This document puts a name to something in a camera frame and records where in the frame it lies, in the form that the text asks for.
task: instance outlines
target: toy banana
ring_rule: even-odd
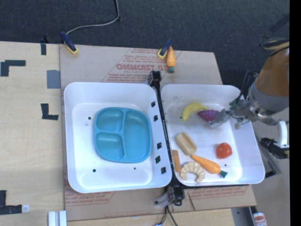
[[[197,183],[201,182],[205,178],[205,170],[196,161],[190,161],[181,168],[180,176],[185,181],[187,180],[186,174],[188,172],[194,173],[197,175],[197,179],[196,179]]]
[[[207,106],[202,105],[199,102],[194,102],[189,105],[187,105],[184,110],[182,111],[182,120],[187,121],[191,114],[195,111],[200,110],[208,110],[209,108]]]

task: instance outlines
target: toy carrot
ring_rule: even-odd
[[[210,173],[220,173],[223,178],[225,178],[225,176],[228,174],[227,172],[222,171],[220,165],[214,161],[196,155],[191,155],[191,158],[198,162],[203,168],[205,168]]]
[[[171,46],[169,46],[169,48],[168,48],[166,64],[169,68],[168,72],[173,73],[174,72],[174,67],[175,67],[175,64],[176,64],[176,60],[175,60],[173,47],[171,47]]]

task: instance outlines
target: white bracket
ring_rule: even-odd
[[[277,146],[279,146],[280,148],[289,148],[289,145],[287,144],[288,134],[287,134],[286,122],[279,121],[279,123],[277,124],[277,130],[278,130]]]
[[[47,226],[67,226],[66,211],[50,211],[47,215]]]

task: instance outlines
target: wire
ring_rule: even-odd
[[[245,77],[244,77],[244,81],[243,81],[243,85],[241,87],[240,93],[239,93],[238,97],[235,99],[236,104],[239,102],[240,97],[246,93],[246,90],[250,86],[250,77],[253,77],[253,79],[256,79],[257,75],[258,74],[252,70],[248,70],[245,73]]]
[[[269,55],[271,57],[274,56],[276,53],[289,48],[290,40],[279,38],[270,39],[266,36],[263,36],[261,38],[260,47],[265,51],[265,53],[267,53],[267,50],[275,50],[275,52]]]
[[[178,226],[177,223],[175,222],[174,217],[172,216],[172,214],[171,214],[171,212],[169,210],[168,205],[165,207],[164,214],[163,214],[163,217],[162,217],[161,221],[159,223],[157,223],[155,226],[161,226],[161,225],[163,225],[163,223],[165,222],[165,220],[167,218],[167,213],[169,214],[169,216],[171,217],[172,221],[174,222],[174,225]]]
[[[66,34],[69,34],[69,33],[73,32],[73,31],[78,30],[78,29],[81,29],[81,28],[106,26],[106,25],[110,25],[110,24],[116,22],[117,20],[120,19],[120,15],[119,15],[119,6],[118,6],[118,1],[117,1],[117,0],[114,0],[114,5],[115,5],[116,13],[117,13],[117,17],[116,17],[114,20],[112,20],[112,21],[110,21],[110,22],[108,22],[108,23],[105,23],[105,24],[92,24],[92,25],[83,25],[83,26],[79,26],[79,27],[76,27],[76,28],[74,28],[74,29],[71,29],[71,30],[68,31]]]
[[[181,206],[182,205],[182,200],[178,200],[176,202],[174,202],[175,206]]]
[[[167,206],[167,211],[168,211],[168,213],[169,213],[171,219],[173,220],[174,225],[175,225],[175,226],[178,226],[177,223],[176,223],[175,220],[174,220],[174,217],[171,215],[171,212],[169,211],[169,207],[168,207],[168,206]]]

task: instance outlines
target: small bottle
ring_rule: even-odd
[[[263,212],[257,212],[255,207],[251,207],[251,211],[255,226],[268,226]]]

